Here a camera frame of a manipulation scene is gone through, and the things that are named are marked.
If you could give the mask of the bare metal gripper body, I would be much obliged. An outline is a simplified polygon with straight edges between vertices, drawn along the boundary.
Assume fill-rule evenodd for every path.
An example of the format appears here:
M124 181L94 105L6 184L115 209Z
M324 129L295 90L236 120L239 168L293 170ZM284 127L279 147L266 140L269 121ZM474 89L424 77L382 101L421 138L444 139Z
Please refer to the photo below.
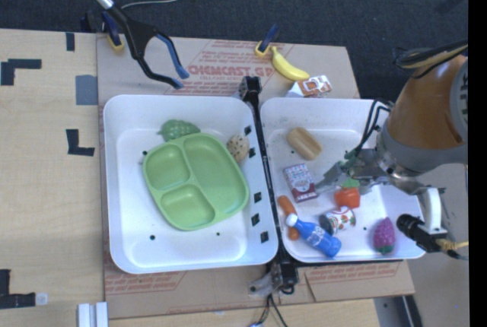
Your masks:
M400 165L387 151L379 149L354 149L345 153L349 166L349 178L375 179L380 185L394 186L407 195L418 195L425 191L425 185L418 180L419 172Z

